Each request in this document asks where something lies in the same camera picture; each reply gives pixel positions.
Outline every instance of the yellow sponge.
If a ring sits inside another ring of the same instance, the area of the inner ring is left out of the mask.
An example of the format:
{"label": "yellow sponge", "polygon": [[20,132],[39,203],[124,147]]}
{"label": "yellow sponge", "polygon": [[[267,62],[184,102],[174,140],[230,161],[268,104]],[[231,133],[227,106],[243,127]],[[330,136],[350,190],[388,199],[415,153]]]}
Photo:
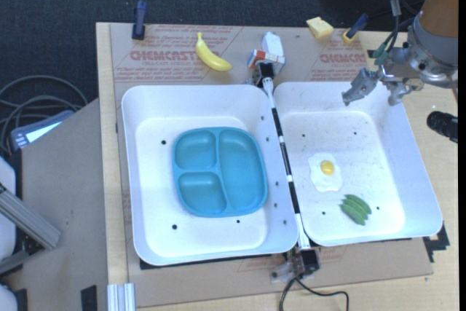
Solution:
{"label": "yellow sponge", "polygon": [[311,18],[306,21],[306,23],[316,38],[332,34],[333,26],[322,20],[320,17]]}

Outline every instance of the green beans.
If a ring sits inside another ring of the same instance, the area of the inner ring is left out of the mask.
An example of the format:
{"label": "green beans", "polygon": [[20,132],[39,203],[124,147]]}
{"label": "green beans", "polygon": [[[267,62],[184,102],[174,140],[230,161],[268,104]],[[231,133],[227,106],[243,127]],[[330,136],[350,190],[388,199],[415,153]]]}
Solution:
{"label": "green beans", "polygon": [[368,215],[372,214],[371,207],[366,201],[354,194],[346,194],[345,197],[343,203],[340,205],[341,210],[355,223],[365,226]]}

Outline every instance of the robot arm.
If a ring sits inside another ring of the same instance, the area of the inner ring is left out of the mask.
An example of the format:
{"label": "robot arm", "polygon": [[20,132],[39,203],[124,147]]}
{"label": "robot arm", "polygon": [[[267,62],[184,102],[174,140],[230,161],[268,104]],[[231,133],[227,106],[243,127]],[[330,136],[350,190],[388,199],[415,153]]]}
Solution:
{"label": "robot arm", "polygon": [[408,27],[407,41],[388,50],[383,44],[376,51],[373,57],[378,70],[360,71],[352,87],[342,94],[345,105],[368,95],[378,81],[390,91],[390,105],[400,103],[404,95],[421,90],[424,84],[457,87],[457,79],[452,77],[458,69],[458,14],[459,0],[426,0]]}

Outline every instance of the gray surface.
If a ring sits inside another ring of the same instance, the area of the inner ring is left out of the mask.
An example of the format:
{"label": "gray surface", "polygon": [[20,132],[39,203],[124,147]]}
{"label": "gray surface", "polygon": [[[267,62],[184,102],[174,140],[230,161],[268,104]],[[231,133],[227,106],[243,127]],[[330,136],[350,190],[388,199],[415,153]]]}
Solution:
{"label": "gray surface", "polygon": [[27,289],[28,311],[81,311],[81,290],[93,285],[106,309],[101,160],[97,100],[23,150],[24,202],[61,231],[56,249],[2,279]]}

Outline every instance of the blue plate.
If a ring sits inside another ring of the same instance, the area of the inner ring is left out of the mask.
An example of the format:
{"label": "blue plate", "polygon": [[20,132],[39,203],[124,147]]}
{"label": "blue plate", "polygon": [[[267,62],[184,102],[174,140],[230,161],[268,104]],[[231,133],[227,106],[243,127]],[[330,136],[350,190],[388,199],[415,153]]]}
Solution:
{"label": "blue plate", "polygon": [[173,173],[183,206],[197,216],[240,216],[267,199],[264,160],[254,137],[233,127],[205,127],[179,135]]}

